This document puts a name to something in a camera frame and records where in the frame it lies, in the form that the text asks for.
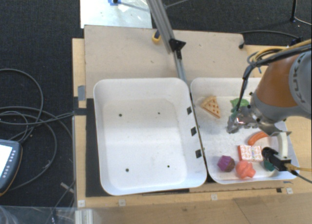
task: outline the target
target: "black bracket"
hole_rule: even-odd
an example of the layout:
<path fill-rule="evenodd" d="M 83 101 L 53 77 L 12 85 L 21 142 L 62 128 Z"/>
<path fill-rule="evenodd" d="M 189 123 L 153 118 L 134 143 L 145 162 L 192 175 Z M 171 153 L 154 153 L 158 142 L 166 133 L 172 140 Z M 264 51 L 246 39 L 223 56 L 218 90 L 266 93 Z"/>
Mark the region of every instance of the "black bracket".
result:
<path fill-rule="evenodd" d="M 169 44 L 172 51 L 176 51 L 177 58 L 182 59 L 181 49 L 186 45 L 186 42 L 182 42 L 176 39 L 170 39 Z"/>

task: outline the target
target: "toy pizza slice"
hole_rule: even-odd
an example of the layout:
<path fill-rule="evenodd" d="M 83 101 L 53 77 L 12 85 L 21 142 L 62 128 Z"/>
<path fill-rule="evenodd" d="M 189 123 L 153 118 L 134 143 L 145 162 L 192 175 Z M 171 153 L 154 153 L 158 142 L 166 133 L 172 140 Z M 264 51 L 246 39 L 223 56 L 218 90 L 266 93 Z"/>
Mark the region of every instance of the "toy pizza slice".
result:
<path fill-rule="evenodd" d="M 216 101 L 216 96 L 210 96 L 206 98 L 201 104 L 201 107 L 208 113 L 212 114 L 214 117 L 221 118 L 219 105 Z"/>

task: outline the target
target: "device screen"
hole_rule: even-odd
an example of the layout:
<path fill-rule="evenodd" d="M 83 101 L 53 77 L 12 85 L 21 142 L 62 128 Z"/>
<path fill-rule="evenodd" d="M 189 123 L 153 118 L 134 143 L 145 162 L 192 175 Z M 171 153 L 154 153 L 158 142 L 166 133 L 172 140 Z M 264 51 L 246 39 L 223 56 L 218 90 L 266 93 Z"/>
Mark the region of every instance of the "device screen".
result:
<path fill-rule="evenodd" d="M 12 147 L 0 144 L 0 175 L 2 174 L 5 168 L 6 162 L 9 159 L 11 151 L 12 151 Z"/>

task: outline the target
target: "empty white tray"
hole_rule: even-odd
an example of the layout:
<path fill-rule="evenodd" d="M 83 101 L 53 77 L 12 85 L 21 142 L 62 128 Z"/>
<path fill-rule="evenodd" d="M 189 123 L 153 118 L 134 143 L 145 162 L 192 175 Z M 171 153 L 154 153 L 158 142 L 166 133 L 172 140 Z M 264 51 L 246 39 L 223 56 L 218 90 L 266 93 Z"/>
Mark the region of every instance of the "empty white tray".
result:
<path fill-rule="evenodd" d="M 207 170 L 190 92 L 177 78 L 109 79 L 94 87 L 100 180 L 126 195 L 202 185 Z"/>
<path fill-rule="evenodd" d="M 254 92 L 260 79 L 249 78 L 245 95 Z M 231 114 L 232 104 L 230 100 L 239 97 L 242 79 L 240 78 L 197 78 L 191 84 L 195 115 L 199 125 L 201 141 L 205 150 L 209 175 L 218 183 L 243 183 L 268 180 L 289 180 L 295 176 L 291 173 L 272 172 L 266 170 L 259 162 L 253 162 L 256 174 L 253 178 L 240 179 L 235 172 L 222 172 L 217 166 L 218 160 L 222 155 L 231 156 L 235 162 L 238 158 L 238 145 L 247 145 L 248 137 L 260 131 L 259 129 L 240 129 L 235 134 L 226 132 L 228 118 Z M 208 96 L 217 96 L 221 118 L 217 119 L 200 107 L 203 100 Z M 278 122 L 276 127 L 287 130 L 284 122 Z M 276 137 L 262 138 L 255 145 L 261 147 L 271 147 L 278 151 Z M 292 159 L 292 164 L 298 166 L 298 160 L 293 150 L 291 140 L 288 136 L 288 156 Z"/>

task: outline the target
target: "dark background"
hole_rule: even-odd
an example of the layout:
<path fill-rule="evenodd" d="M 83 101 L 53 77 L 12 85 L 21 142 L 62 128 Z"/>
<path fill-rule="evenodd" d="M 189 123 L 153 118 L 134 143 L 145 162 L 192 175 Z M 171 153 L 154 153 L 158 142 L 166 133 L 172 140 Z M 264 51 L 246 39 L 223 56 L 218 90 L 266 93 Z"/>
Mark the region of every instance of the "dark background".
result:
<path fill-rule="evenodd" d="M 163 0 L 166 5 L 179 0 Z M 191 0 L 168 8 L 173 29 L 216 32 L 283 31 L 305 40 L 311 26 L 290 22 L 293 0 Z M 311 22 L 311 0 L 298 0 L 296 16 Z M 0 69 L 29 73 L 41 85 L 44 110 L 59 115 L 73 111 L 72 38 L 83 38 L 79 0 L 0 0 Z M 247 44 L 287 45 L 292 38 L 274 34 L 245 35 Z M 25 76 L 0 72 L 0 107 L 39 107 L 36 87 Z M 71 128 L 71 119 L 64 121 Z M 58 138 L 56 160 L 38 180 L 0 198 L 0 205 L 54 206 L 73 181 L 72 141 L 59 124 L 51 124 Z M 22 128 L 0 125 L 0 139 Z M 43 126 L 23 146 L 19 173 L 12 187 L 37 175 L 52 157 L 54 143 Z M 68 206 L 68 194 L 59 206 Z"/>

